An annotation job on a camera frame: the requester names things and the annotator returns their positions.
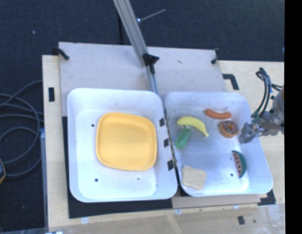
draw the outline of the white tray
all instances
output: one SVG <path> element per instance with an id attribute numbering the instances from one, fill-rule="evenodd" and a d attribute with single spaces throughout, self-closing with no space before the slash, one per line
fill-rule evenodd
<path id="1" fill-rule="evenodd" d="M 207 172 L 204 188 L 197 190 L 181 186 L 191 196 L 265 194 L 272 188 L 273 180 L 264 156 L 261 143 L 254 138 L 250 143 L 241 144 L 238 136 L 225 138 L 221 135 L 218 123 L 221 120 L 205 115 L 207 108 L 215 111 L 229 111 L 232 120 L 242 129 L 244 123 L 251 122 L 251 112 L 246 99 L 238 93 L 192 93 L 173 92 L 166 96 L 168 125 L 172 142 L 175 143 L 182 127 L 176 122 L 180 117 L 193 116 L 202 120 L 209 137 L 193 129 L 184 149 L 173 144 L 177 170 L 182 181 L 182 168 L 189 165 Z M 239 178 L 232 151 L 243 154 L 247 170 Z"/>
<path id="2" fill-rule="evenodd" d="M 68 149 L 70 190 L 82 202 L 155 200 L 172 197 L 177 191 L 161 98 L 150 91 L 78 88 L 68 95 Z M 155 165 L 143 172 L 106 167 L 95 154 L 99 118 L 107 112 L 123 112 L 148 118 L 157 132 Z"/>

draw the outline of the chocolate donut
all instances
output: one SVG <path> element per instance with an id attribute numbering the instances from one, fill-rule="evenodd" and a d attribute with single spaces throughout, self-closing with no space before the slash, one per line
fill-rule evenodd
<path id="1" fill-rule="evenodd" d="M 220 132 L 227 138 L 232 138 L 238 134 L 238 125 L 232 120 L 225 120 L 220 123 Z"/>

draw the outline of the yellow plate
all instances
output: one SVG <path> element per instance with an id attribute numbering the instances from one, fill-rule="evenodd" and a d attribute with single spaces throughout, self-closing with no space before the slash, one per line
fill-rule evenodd
<path id="1" fill-rule="evenodd" d="M 156 160 L 157 140 L 153 123 L 141 116 L 106 113 L 98 123 L 97 158 L 105 166 L 145 171 Z"/>

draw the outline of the slice of bread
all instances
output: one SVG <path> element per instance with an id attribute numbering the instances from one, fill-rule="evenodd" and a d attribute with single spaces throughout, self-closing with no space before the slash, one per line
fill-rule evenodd
<path id="1" fill-rule="evenodd" d="M 201 190 L 204 187 L 207 176 L 205 171 L 192 168 L 188 165 L 182 168 L 182 183 L 184 186 Z"/>

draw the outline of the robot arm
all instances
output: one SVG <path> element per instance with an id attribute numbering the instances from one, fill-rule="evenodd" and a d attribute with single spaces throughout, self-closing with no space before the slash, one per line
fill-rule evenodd
<path id="1" fill-rule="evenodd" d="M 278 132 L 284 134 L 284 86 L 280 87 L 271 83 L 270 77 L 263 68 L 256 75 L 264 82 L 264 98 L 258 109 L 252 114 L 252 123 L 245 123 L 242 133 L 239 136 L 241 143 L 248 143 L 254 137 L 275 136 Z M 267 104 L 272 88 L 279 91 L 276 97 L 273 97 L 273 104 L 269 111 L 266 111 Z"/>

